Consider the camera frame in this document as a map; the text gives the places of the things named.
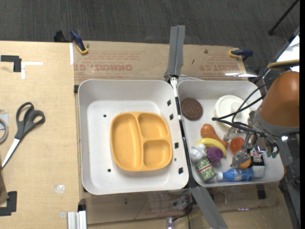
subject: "brown round object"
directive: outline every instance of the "brown round object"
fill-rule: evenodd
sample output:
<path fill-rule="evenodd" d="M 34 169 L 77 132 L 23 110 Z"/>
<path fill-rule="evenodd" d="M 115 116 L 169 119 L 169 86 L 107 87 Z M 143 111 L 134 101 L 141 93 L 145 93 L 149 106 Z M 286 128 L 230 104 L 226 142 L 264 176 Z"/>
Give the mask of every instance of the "brown round object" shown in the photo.
<path fill-rule="evenodd" d="M 186 98 L 181 103 L 181 112 L 189 120 L 197 120 L 203 114 L 201 104 L 193 98 Z"/>

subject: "plastic bottle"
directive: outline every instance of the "plastic bottle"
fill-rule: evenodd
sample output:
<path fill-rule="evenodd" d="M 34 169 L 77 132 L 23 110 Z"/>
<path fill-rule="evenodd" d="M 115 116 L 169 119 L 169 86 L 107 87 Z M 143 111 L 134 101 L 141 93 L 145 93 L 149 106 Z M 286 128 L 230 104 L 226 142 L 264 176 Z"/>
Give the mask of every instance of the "plastic bottle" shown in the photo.
<path fill-rule="evenodd" d="M 227 172 L 217 172 L 217 180 L 227 179 L 229 181 L 249 181 L 253 175 L 253 170 L 247 169 L 229 169 Z"/>

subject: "yellow tray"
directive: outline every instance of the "yellow tray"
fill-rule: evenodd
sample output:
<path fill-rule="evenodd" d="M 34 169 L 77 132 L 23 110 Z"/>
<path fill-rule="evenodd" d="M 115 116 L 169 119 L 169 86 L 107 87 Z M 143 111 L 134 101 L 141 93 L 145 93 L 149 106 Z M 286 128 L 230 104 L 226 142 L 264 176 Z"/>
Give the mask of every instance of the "yellow tray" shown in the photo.
<path fill-rule="evenodd" d="M 173 156 L 170 131 L 158 114 L 126 112 L 111 123 L 111 150 L 115 163 L 128 171 L 166 167 Z"/>

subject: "blue and yellow clamp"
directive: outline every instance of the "blue and yellow clamp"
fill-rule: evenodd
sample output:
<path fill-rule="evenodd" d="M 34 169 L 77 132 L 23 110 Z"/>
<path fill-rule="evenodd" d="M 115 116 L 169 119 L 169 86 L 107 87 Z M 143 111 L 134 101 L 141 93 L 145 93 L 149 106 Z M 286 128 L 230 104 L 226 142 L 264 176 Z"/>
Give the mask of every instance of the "blue and yellow clamp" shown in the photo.
<path fill-rule="evenodd" d="M 238 50 L 229 50 L 229 56 L 231 58 L 238 58 L 238 56 L 242 56 L 243 61 L 245 61 L 248 57 L 253 56 L 253 51 L 248 49 L 238 49 Z"/>
<path fill-rule="evenodd" d="M 77 34 L 75 30 L 70 31 L 71 39 L 76 42 L 76 48 L 81 54 L 88 53 L 88 48 L 82 42 L 80 36 Z"/>

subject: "yellow banana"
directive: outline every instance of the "yellow banana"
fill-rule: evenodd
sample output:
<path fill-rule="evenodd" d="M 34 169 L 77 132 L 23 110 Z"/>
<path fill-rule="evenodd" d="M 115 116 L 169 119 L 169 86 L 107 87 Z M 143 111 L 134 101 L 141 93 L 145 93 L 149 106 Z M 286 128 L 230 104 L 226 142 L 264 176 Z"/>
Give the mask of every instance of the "yellow banana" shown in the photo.
<path fill-rule="evenodd" d="M 222 151 L 223 154 L 224 154 L 224 157 L 225 157 L 226 154 L 227 154 L 227 151 L 226 151 L 226 149 L 225 149 L 225 146 L 224 146 L 221 142 L 217 141 L 216 139 L 209 138 L 209 137 L 204 137 L 204 138 L 200 139 L 200 140 L 196 143 L 196 146 L 197 146 L 198 144 L 200 144 L 200 143 L 204 144 L 204 145 L 206 146 L 206 148 L 210 148 L 210 147 L 213 147 L 213 146 L 214 146 L 214 147 L 217 147 L 217 148 L 220 148 L 221 151 Z"/>

